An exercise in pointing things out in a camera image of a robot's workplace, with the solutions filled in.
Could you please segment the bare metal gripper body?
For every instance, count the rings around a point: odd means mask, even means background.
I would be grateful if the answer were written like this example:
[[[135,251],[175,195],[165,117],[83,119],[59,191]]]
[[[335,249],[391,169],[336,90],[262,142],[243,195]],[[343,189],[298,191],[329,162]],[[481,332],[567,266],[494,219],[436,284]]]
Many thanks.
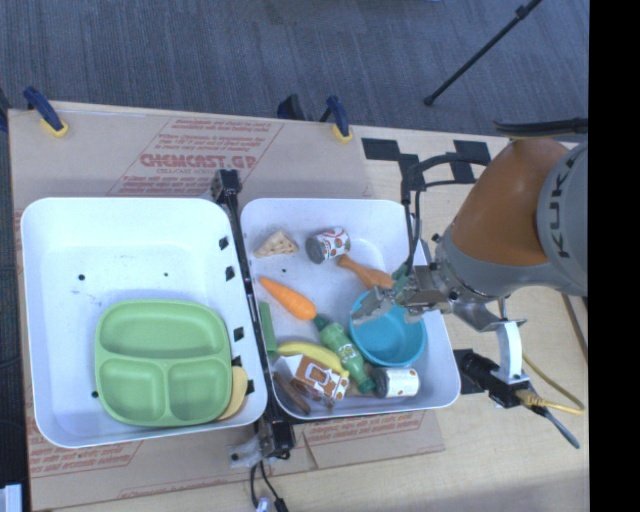
[[[398,304],[414,315],[425,311],[451,312],[451,288],[444,283],[440,263],[414,265],[405,276]]]

